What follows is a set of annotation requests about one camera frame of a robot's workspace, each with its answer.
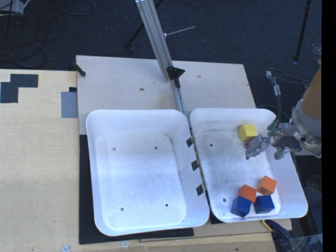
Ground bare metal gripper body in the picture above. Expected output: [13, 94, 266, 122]
[270, 129, 322, 158]

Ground yellow cube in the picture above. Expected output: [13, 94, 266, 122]
[237, 124, 258, 142]

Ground white plastic tray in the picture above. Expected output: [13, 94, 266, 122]
[189, 107, 309, 224]
[86, 109, 211, 237]

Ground orange cube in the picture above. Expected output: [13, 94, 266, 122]
[237, 184, 258, 203]
[256, 175, 278, 196]

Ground blue cube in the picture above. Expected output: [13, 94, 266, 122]
[253, 195, 276, 215]
[230, 195, 252, 218]

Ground pale wood board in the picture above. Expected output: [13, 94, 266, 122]
[76, 55, 292, 244]

